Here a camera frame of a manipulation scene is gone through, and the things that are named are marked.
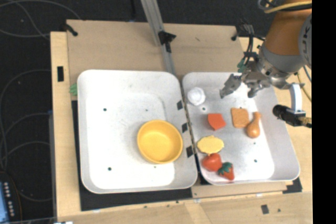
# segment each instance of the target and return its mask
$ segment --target black floor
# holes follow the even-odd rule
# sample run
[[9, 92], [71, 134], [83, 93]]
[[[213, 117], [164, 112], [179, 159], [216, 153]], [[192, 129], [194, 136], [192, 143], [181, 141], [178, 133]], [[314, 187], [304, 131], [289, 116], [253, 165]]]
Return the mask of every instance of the black floor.
[[[5, 132], [9, 129], [6, 134], [7, 165], [3, 145], [0, 167], [6, 169], [21, 193], [24, 219], [52, 217], [47, 145], [48, 113], [52, 112], [48, 36], [18, 37], [39, 33], [21, 6], [2, 6], [8, 1], [0, 0], [0, 113]], [[48, 1], [71, 8], [81, 19], [145, 21], [139, 0], [134, 0], [135, 14], [131, 0]], [[257, 34], [265, 35], [273, 18], [258, 9], [257, 0], [158, 0], [158, 3], [165, 23], [237, 25], [241, 18], [245, 18]], [[60, 30], [66, 19], [77, 18], [73, 12], [51, 3], [20, 4], [43, 34]], [[12, 80], [27, 71], [32, 72]], [[25, 116], [28, 117], [13, 125]]]

